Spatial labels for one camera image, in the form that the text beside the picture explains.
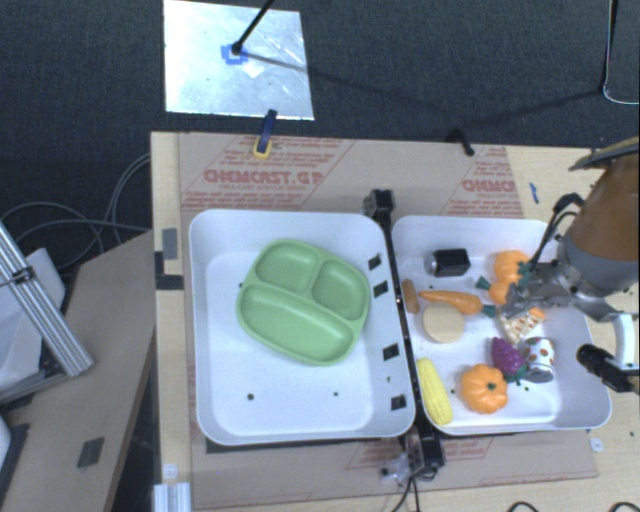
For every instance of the pizza slice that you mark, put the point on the pizza slice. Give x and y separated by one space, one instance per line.
519 326

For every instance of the long orange carrot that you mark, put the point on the long orange carrot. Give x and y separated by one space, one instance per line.
452 300

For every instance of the white can orange print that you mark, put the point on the white can orange print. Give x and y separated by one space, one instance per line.
541 356

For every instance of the large orange pumpkin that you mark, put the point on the large orange pumpkin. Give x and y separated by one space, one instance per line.
484 389

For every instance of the purple grapes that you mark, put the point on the purple grapes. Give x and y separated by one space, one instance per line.
506 356

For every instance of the black cylinder on white bracket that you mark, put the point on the black cylinder on white bracket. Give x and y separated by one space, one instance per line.
606 367

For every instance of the brown cardboard board red print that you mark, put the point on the brown cardboard board red print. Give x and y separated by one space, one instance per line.
300 175

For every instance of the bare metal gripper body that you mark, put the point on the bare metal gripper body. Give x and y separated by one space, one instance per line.
555 289

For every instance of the brown bread stick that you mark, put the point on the brown bread stick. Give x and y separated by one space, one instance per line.
411 297

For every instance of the black can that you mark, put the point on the black can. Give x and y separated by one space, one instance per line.
452 262

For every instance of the thin black rod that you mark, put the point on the thin black rod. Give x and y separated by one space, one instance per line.
400 300

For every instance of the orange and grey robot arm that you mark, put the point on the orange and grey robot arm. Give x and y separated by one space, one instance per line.
607 215

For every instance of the yellow corn cob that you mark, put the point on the yellow corn cob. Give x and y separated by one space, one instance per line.
435 392

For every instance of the green divided plate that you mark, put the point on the green divided plate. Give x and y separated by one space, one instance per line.
295 310

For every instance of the short orange carrot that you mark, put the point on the short orange carrot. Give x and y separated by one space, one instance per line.
498 292

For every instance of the white plastic tray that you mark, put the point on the white plastic tray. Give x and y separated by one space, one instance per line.
280 400
570 350

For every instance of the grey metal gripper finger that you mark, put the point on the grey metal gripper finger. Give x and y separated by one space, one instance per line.
512 303
531 307

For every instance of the round tan biscuit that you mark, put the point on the round tan biscuit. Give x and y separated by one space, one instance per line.
443 324

